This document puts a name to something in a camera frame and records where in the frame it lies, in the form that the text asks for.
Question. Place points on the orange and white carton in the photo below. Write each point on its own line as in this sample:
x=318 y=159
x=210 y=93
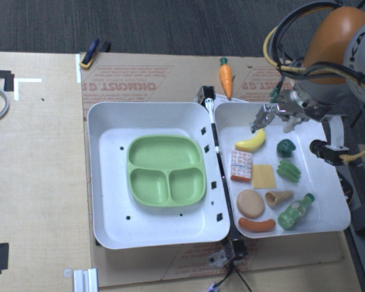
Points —
x=241 y=166

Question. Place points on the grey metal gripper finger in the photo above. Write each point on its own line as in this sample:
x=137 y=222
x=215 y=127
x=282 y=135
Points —
x=290 y=125
x=263 y=117

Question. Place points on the green divided plate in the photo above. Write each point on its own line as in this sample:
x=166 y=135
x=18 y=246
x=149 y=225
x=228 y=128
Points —
x=164 y=154

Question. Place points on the black cylinder on white bracket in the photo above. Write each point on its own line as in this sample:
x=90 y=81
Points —
x=321 y=149

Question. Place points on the brown cardboard board, red print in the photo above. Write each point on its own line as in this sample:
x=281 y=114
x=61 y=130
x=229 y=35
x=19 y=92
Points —
x=134 y=81

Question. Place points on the yellow banana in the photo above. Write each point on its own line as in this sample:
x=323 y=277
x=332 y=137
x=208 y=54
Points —
x=252 y=144

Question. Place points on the orange carrot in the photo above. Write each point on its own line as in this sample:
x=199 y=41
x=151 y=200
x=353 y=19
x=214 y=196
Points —
x=226 y=78

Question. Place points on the green plastic bottle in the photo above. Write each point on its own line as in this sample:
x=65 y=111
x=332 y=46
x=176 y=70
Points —
x=293 y=213

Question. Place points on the tan round bun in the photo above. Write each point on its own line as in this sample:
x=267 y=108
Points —
x=250 y=204

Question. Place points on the thin black and white rod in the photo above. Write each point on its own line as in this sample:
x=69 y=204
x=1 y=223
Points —
x=220 y=160

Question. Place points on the tan ice cream cone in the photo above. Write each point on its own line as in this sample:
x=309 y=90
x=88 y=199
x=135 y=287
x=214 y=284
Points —
x=275 y=198

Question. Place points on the green broccoli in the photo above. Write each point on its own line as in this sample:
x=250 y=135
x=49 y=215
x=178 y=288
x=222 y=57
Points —
x=285 y=148

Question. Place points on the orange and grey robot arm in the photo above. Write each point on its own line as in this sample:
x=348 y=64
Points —
x=334 y=41

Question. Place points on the white plastic tray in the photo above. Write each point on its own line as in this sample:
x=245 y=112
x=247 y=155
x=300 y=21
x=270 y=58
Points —
x=319 y=193
x=109 y=193

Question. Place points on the yellow cheese slice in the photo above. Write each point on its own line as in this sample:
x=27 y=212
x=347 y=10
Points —
x=263 y=176

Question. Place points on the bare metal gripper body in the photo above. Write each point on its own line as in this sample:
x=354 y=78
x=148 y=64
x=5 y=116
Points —
x=292 y=105

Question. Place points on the green pea pods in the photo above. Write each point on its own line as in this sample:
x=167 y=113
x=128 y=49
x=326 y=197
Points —
x=288 y=171

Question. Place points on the orange sausage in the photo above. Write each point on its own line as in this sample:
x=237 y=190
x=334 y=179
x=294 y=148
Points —
x=256 y=225

